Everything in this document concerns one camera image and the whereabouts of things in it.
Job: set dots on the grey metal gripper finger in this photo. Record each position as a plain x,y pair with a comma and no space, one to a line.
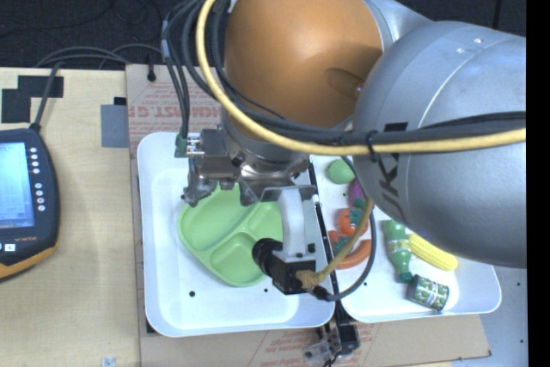
249,193
198,190

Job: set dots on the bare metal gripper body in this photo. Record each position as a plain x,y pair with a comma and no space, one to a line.
215,161

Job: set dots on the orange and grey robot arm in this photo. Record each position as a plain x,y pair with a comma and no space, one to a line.
301,47

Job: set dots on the green divided plate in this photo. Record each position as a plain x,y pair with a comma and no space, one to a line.
210,228

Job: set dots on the brown cardboard board, red print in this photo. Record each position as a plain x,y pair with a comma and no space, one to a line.
142,116

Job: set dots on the green round toy fruit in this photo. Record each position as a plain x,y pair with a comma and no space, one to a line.
339,172

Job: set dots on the orange toy tomato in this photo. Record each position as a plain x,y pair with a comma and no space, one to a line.
349,223

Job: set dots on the purple toy vegetable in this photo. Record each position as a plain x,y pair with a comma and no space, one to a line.
356,194

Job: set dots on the white plastic tray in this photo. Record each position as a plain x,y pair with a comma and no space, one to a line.
378,301
172,296

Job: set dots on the orange toy carrot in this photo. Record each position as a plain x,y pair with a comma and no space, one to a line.
358,255

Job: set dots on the green toy bottle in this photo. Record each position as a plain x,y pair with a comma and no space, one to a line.
399,247

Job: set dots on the yellow toy corn cob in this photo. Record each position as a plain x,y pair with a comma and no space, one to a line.
432,252

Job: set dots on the small green can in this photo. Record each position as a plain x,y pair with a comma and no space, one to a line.
427,292

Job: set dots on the black cylinder on white bracket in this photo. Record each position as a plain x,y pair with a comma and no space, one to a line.
293,223

